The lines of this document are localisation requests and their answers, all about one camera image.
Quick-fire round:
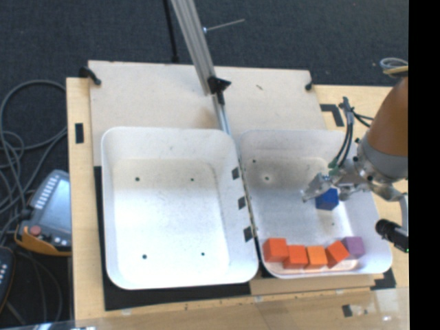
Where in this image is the black cylinder on white bracket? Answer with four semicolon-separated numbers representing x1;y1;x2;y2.
374;188;409;254

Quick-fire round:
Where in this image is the purple cube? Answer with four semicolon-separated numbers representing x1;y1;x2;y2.
342;236;366;260

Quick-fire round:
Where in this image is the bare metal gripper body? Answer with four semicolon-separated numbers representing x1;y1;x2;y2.
322;155;379;193

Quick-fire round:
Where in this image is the orange cube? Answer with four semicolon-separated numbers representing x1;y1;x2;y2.
305;245;329;270
324;240;351;269
282;245;309;270
263;238;290;263

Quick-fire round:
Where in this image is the white plastic tray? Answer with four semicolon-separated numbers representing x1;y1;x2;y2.
238;129;393;280
100;126;260;291

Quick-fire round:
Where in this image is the blue cube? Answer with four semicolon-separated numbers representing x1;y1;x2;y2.
315;188;340;212

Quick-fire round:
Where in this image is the pale wood board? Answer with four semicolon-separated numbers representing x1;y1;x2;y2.
87;59;377;296

